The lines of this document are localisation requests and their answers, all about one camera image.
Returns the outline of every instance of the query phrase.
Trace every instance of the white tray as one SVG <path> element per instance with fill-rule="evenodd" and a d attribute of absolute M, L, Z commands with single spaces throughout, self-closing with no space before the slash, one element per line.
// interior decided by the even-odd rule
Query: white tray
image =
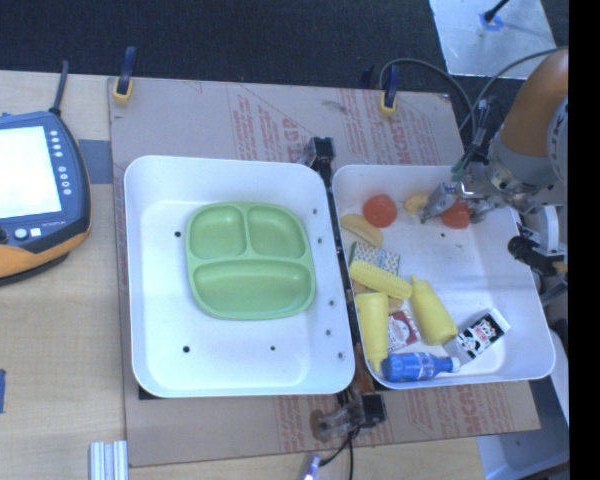
<path fill-rule="evenodd" d="M 487 218 L 466 229 L 452 229 L 441 219 L 424 224 L 409 215 L 403 203 L 417 193 L 430 193 L 442 181 L 450 181 L 451 167 L 406 165 L 348 165 L 333 179 L 339 215 L 362 213 L 362 205 L 386 193 L 398 205 L 398 218 L 382 230 L 383 249 L 400 254 L 399 274 L 410 280 L 415 274 L 427 280 L 463 330 L 488 308 L 496 307 L 511 325 L 482 355 L 457 373 L 442 373 L 434 379 L 395 383 L 382 373 L 369 371 L 382 385 L 392 389 L 477 384 L 542 378 L 555 360 L 551 335 L 530 268 L 507 250 L 518 235 L 515 213 L 509 208 L 490 212 Z M 347 258 L 358 240 L 342 229 Z M 404 306 L 410 309 L 409 302 Z M 448 356 L 442 346 L 414 343 L 401 352 L 425 350 Z"/>
<path fill-rule="evenodd" d="M 355 368 L 324 183 L 292 163 L 145 156 L 124 178 L 133 371 L 163 398 L 329 394 Z M 185 226 L 223 201 L 284 206 L 303 223 L 316 293 L 301 313 L 233 321 L 207 315 L 187 281 Z"/>

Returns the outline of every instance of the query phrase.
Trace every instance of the cardboard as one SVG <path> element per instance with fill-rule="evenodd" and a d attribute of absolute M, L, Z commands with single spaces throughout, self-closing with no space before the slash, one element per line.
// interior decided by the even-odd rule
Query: cardboard
<path fill-rule="evenodd" d="M 143 155 L 297 161 L 314 136 L 334 140 L 334 170 L 347 164 L 452 165 L 463 148 L 448 98 L 397 95 L 392 116 L 380 91 L 136 79 L 126 102 L 111 96 L 115 224 L 124 397 L 132 467 L 335 449 L 311 433 L 315 411 L 335 396 L 155 399 L 131 369 L 123 176 Z M 535 430 L 528 382 L 383 391 L 387 420 L 355 446 L 376 446 Z"/>

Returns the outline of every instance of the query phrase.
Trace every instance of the green plate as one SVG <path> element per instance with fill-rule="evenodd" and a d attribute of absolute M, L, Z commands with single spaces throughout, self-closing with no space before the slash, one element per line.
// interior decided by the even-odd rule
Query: green plate
<path fill-rule="evenodd" d="M 186 248 L 193 295 L 217 318 L 288 317 L 306 309 L 315 295 L 304 226 L 281 206 L 203 206 L 187 222 Z"/>

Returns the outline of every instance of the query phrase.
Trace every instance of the yellow bottle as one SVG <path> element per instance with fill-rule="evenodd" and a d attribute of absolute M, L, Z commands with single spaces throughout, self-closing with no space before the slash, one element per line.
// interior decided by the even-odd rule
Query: yellow bottle
<path fill-rule="evenodd" d="M 355 297 L 362 344 L 376 372 L 389 355 L 389 297 L 386 293 L 359 293 Z"/>
<path fill-rule="evenodd" d="M 411 304 L 422 339 L 429 345 L 442 345 L 458 334 L 458 328 L 442 301 L 427 281 L 411 276 Z"/>

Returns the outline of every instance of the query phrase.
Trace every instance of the white screen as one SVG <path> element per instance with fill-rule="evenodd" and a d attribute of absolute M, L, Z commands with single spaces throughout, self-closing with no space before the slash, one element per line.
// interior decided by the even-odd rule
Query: white screen
<path fill-rule="evenodd" d="M 0 130 L 0 219 L 61 209 L 44 128 Z"/>

